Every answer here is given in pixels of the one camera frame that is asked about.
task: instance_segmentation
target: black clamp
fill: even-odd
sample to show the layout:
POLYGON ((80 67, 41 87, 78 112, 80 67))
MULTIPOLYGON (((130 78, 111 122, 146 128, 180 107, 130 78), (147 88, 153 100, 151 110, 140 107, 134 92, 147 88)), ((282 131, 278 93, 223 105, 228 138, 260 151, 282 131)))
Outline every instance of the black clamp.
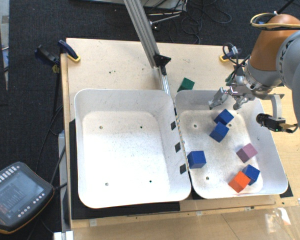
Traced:
POLYGON ((156 66, 161 68, 161 73, 162 73, 162 75, 165 76, 166 75, 165 65, 171 61, 171 58, 160 55, 160 54, 155 54, 153 56, 153 58, 154 58, 156 66))
MULTIPOLYGON (((57 45, 61 48, 62 52, 68 53, 68 58, 72 61, 75 63, 80 61, 81 57, 65 41, 59 40, 57 45)), ((35 49, 34 55, 38 61, 52 67, 54 73, 60 73, 60 57, 49 53, 41 44, 35 49)))

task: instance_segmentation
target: metal rod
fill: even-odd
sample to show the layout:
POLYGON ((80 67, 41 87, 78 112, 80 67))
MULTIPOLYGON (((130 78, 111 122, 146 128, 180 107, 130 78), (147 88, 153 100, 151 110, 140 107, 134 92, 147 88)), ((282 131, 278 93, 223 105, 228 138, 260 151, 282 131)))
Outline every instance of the metal rod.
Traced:
POLYGON ((174 15, 174 16, 171 16, 171 17, 167 17, 167 18, 162 18, 162 19, 158 19, 158 20, 156 20, 156 21, 150 21, 150 25, 153 25, 153 24, 155 24, 155 23, 159 23, 159 22, 163 22, 163 21, 167 21, 167 20, 169 20, 169 19, 173 19, 173 18, 176 18, 176 17, 178 17, 178 16, 180 16, 179 14, 178 15, 174 15))
POLYGON ((158 68, 160 75, 160 84, 162 90, 170 94, 169 83, 167 76, 162 75, 161 69, 154 61, 154 55, 160 54, 157 44, 155 42, 149 20, 145 14, 141 0, 123 0, 129 12, 134 28, 140 38, 145 54, 150 62, 151 67, 158 68))

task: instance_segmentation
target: orange cube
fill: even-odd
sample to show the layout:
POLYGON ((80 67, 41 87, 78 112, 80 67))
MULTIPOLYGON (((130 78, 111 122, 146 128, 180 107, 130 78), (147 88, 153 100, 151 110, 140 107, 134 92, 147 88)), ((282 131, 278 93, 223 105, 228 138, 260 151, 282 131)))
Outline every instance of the orange cube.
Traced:
POLYGON ((247 177, 243 172, 239 171, 238 174, 229 182, 229 185, 237 192, 241 192, 248 183, 250 178, 247 177))

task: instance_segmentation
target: yellow clamp pad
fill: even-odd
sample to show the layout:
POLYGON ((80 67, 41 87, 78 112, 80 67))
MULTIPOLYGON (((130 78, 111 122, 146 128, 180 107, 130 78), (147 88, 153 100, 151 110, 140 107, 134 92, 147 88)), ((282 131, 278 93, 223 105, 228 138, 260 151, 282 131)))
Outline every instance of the yellow clamp pad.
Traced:
POLYGON ((73 58, 73 57, 71 57, 70 55, 68 55, 68 58, 70 59, 70 60, 72 60, 73 62, 75 62, 75 63, 78 63, 79 61, 80 61, 80 59, 81 59, 81 57, 78 55, 78 58, 73 58))
POLYGON ((223 59, 223 56, 221 55, 220 56, 220 61, 223 62, 223 63, 225 63, 225 62, 229 62, 230 60, 228 58, 223 59))
POLYGON ((52 71, 53 71, 53 73, 60 73, 60 68, 57 65, 54 65, 52 67, 52 71))

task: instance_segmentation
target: control panel screen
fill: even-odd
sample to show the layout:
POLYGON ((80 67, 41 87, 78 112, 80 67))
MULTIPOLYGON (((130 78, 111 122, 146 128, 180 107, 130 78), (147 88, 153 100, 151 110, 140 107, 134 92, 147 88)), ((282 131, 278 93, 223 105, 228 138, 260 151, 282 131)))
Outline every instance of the control panel screen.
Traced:
POLYGON ((0 185, 0 212, 10 219, 43 191, 36 182, 21 171, 0 185))

